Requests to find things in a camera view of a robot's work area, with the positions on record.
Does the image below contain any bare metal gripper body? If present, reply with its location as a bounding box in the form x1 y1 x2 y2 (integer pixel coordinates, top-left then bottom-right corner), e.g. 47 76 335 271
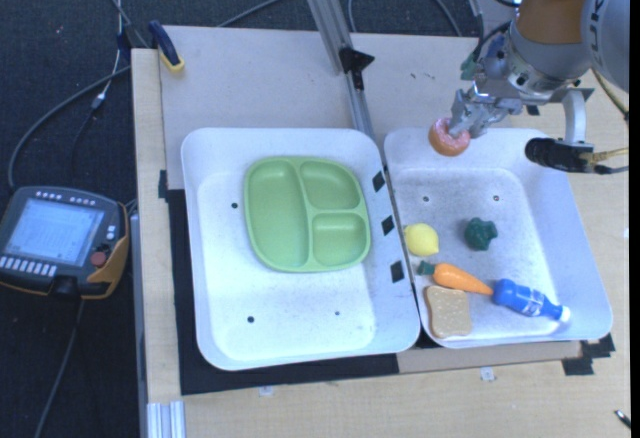
456 43 567 116

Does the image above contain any pink and orange doughnut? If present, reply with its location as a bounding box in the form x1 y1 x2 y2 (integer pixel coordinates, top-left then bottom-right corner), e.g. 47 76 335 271
427 116 472 158

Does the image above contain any green broccoli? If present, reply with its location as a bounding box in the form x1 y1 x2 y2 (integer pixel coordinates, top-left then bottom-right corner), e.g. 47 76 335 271
463 216 500 253

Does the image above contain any yellow lemon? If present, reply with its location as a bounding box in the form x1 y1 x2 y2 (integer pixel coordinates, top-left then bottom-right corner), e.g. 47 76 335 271
403 222 441 258

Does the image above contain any white plastic tray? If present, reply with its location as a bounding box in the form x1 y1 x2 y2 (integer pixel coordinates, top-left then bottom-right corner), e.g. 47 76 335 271
180 126 422 372
383 126 615 350

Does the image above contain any orange carrot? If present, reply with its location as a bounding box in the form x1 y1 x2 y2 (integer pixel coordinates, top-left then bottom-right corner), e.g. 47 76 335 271
416 260 495 298

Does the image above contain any blue bottle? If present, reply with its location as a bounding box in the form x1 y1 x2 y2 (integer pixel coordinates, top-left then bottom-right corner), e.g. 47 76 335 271
491 277 573 325

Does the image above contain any tan bread slice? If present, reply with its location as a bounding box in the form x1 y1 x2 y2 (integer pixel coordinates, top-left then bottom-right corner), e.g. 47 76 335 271
423 284 474 340

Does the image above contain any pale cardboard board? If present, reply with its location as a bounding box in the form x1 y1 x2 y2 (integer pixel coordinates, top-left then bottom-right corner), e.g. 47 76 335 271
158 24 601 375

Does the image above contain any green divided plate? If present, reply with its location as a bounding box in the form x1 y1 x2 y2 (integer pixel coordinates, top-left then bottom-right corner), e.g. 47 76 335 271
242 155 373 274

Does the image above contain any black cylinder on white bracket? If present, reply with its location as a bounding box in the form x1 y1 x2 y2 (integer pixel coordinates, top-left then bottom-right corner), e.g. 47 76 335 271
524 88 597 174

